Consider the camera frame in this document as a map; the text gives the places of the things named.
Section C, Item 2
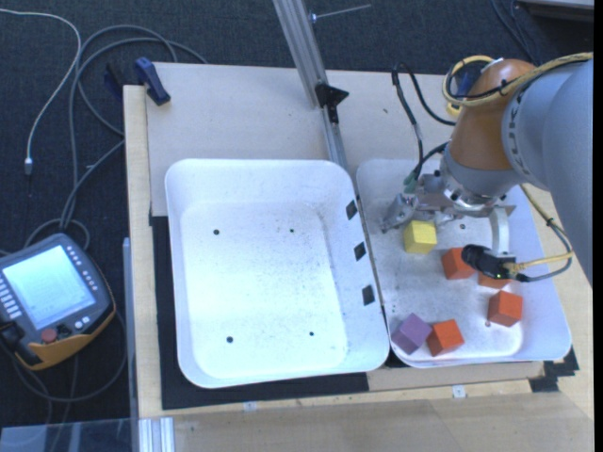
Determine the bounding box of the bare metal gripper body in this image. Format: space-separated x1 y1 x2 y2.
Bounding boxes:
408 171 517 226

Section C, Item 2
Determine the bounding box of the yellow cube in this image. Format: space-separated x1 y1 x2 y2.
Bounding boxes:
402 219 439 255

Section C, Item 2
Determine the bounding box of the orange cube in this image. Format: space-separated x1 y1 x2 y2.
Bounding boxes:
486 289 525 328
440 247 475 282
477 270 513 291
425 318 466 358

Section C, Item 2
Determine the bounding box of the white plastic tray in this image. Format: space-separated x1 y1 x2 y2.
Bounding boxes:
163 157 392 390
355 158 574 370

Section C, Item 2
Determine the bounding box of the purple cube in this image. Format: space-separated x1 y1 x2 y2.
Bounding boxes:
390 312 434 356

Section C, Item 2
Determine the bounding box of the pale wood board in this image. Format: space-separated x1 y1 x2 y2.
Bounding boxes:
144 61 593 393

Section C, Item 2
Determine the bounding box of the black cylinder on white bracket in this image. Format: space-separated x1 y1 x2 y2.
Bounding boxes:
460 206 519 283

